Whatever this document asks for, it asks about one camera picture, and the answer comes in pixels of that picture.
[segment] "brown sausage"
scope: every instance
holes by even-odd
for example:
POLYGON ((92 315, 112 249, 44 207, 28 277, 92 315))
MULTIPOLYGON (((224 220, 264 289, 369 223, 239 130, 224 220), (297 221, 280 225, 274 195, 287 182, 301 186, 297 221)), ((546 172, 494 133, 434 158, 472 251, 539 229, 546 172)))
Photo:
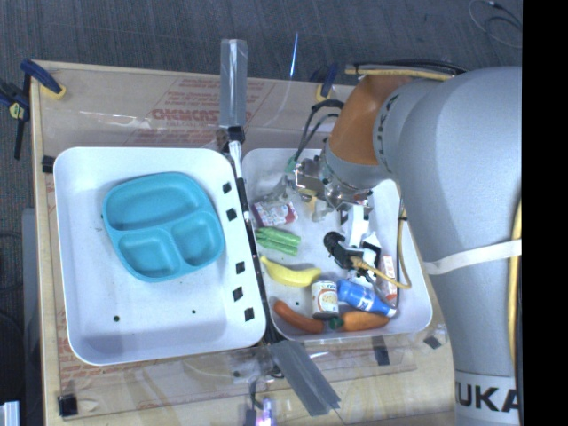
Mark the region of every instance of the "brown sausage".
POLYGON ((306 317, 299 312, 294 311, 282 300, 277 300, 272 308, 274 309, 274 312, 282 318, 282 320, 290 324, 292 327, 299 328, 307 333, 312 333, 313 335, 318 335, 323 332, 323 320, 306 317))
POLYGON ((384 327, 389 318, 375 312, 347 311, 342 314, 343 326, 341 331, 360 331, 384 327))

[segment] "yellow banana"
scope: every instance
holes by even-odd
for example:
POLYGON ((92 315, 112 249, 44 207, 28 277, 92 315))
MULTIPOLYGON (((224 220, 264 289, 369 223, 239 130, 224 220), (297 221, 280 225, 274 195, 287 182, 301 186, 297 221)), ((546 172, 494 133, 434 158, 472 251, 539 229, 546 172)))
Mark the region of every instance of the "yellow banana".
POLYGON ((260 256, 260 261, 266 267, 268 275, 275 281, 286 286, 304 288, 310 286, 321 275, 320 268, 306 268, 304 270, 291 270, 283 265, 260 256))

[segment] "white band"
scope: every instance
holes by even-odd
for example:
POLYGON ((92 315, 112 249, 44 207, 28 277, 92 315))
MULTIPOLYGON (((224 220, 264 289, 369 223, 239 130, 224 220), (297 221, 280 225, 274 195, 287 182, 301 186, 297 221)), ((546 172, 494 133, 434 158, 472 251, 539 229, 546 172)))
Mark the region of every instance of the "white band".
POLYGON ((471 249, 444 257, 436 262, 424 262, 426 272, 430 275, 446 274, 464 266, 508 259, 523 253, 522 239, 505 241, 491 246, 471 249))

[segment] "blue divided plate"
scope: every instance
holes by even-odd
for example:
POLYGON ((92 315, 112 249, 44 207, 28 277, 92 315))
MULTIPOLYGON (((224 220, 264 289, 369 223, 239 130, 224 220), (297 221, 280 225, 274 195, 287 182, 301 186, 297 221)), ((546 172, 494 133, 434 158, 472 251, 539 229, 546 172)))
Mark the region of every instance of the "blue divided plate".
POLYGON ((171 280, 215 262, 223 228, 203 189, 186 174, 138 177, 111 189, 103 219, 114 250, 141 280, 171 280))

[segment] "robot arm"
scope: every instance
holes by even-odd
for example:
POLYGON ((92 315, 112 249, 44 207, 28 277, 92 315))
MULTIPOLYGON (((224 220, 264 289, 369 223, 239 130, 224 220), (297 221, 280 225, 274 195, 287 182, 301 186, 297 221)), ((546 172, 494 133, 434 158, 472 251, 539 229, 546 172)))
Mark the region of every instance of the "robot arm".
POLYGON ((452 342, 460 426, 522 421, 522 361, 515 363, 508 335, 509 259, 518 248, 484 255, 507 246, 520 210, 521 87, 520 67, 443 82, 366 76, 321 156, 296 169, 300 193, 328 210, 364 203, 394 179, 424 261, 473 255, 430 276, 452 342))

